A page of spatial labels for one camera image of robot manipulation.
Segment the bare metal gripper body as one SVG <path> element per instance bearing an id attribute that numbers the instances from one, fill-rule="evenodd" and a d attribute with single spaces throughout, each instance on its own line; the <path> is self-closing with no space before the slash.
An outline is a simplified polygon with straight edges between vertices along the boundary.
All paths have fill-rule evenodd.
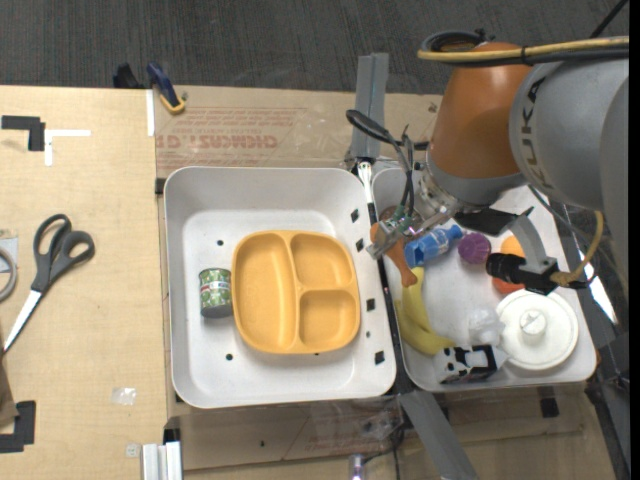
<path id="1" fill-rule="evenodd" d="M 400 200 L 389 217 L 380 218 L 381 242 L 398 242 L 425 234 L 450 220 L 459 207 L 428 173 L 417 181 L 414 174 L 402 172 Z"/>

